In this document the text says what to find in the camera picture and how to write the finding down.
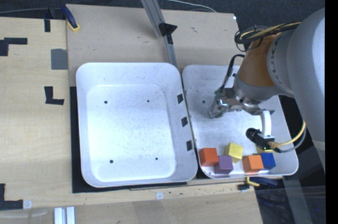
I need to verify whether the white plastic tray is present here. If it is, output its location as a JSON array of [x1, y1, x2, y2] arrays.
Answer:
[[76, 62, 199, 189], [181, 64, 299, 180]]

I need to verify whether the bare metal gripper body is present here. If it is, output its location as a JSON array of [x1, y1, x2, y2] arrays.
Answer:
[[216, 87, 262, 113]]

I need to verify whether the pale wood board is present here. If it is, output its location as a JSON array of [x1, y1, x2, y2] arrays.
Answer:
[[65, 3, 257, 207]]

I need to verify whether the yellow cube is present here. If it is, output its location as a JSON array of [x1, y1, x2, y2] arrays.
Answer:
[[223, 142, 244, 164]]

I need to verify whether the black cylinder on white bracket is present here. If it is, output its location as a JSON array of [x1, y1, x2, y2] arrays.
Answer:
[[245, 109, 277, 151]]

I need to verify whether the blue cube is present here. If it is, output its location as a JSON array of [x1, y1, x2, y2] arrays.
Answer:
[[260, 152, 277, 171]]

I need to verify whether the purple cube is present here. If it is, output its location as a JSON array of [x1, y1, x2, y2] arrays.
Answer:
[[214, 155, 234, 175]]

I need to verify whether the orange cube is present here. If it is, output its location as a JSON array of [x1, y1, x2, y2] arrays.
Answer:
[[198, 147, 220, 167], [242, 154, 265, 174]]

